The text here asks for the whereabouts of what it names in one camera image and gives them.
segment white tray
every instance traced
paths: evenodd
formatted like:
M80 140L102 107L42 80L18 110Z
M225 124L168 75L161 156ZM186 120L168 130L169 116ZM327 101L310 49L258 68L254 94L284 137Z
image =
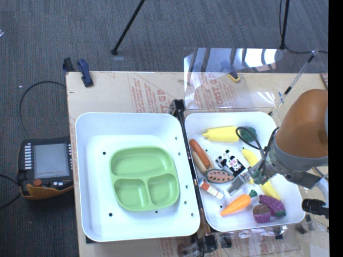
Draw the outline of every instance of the white tray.
M197 199L179 121L169 114L95 113L76 121L83 231L98 242L189 236L200 225ZM171 206L128 211L115 199L109 160L115 151L158 146L172 156L180 196Z
M239 140L235 143L213 142L207 140L202 136L203 133L209 128L221 126L251 126L255 128L257 139L262 147L267 146L269 137L273 130L276 128L274 120L264 112L212 112L212 113L192 113L185 119L185 129L187 132L188 140L196 139L203 149L207 149L207 153L215 164L215 159L223 154L226 149L247 168L248 161L244 158L241 149L242 147L253 151L258 158L260 153ZM196 168L197 178L204 177ZM237 211L227 216L221 216L220 212L223 210L233 199L237 198L240 194L249 194L251 189L254 189L258 195L264 194L259 185L246 184L234 195L227 192L230 182L224 184L215 184L219 189L223 190L225 197L219 200L206 191L200 189L200 195L204 205L205 216L209 225L222 232L236 231L244 229L262 228L265 226L283 225L298 223L303 220L305 212L301 208L302 198L297 185L288 182L281 175L276 175L270 179L275 190L281 197L281 201L285 206L286 216L275 218L271 216L271 221L265 224L257 223L252 215L252 209L255 205L259 204L258 196L251 199L251 204L241 211Z

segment yellow bottle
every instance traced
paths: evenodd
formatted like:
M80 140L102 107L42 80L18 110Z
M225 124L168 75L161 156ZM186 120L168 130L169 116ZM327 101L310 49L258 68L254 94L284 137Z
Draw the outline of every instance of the yellow bottle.
M210 141L218 142L237 142L240 138L236 134L236 126L215 127L203 133L203 136Z

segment toy hot dog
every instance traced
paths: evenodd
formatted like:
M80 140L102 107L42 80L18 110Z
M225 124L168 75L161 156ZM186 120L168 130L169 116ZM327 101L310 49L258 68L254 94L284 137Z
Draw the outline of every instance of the toy hot dog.
M202 174L206 174L207 170L214 169L214 164L212 163L211 158L195 139L191 139L189 141L189 145L192 147L191 153L194 165Z

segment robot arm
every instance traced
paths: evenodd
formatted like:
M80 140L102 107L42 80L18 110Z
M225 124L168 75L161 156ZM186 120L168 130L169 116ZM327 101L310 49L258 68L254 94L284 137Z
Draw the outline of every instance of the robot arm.
M249 177L252 177L256 184L264 184L278 173L289 182L309 189L318 186L326 202L312 202L306 199L303 201L303 209L314 214L325 214L328 218L328 182L324 177L307 172L314 167L328 166L327 118L328 92L322 89L304 92L288 110L280 127L272 135L270 147L262 159L249 168L245 176L234 180L228 192L231 195L235 193Z

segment black bracket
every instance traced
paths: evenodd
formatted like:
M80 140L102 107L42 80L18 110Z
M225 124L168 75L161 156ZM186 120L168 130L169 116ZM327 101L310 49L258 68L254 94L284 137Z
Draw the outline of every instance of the black bracket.
M85 87L93 86L93 81L90 74L90 68L88 66L87 61L84 59L80 59L79 61L77 61L77 65L79 67L79 71L82 72L83 74L81 79Z

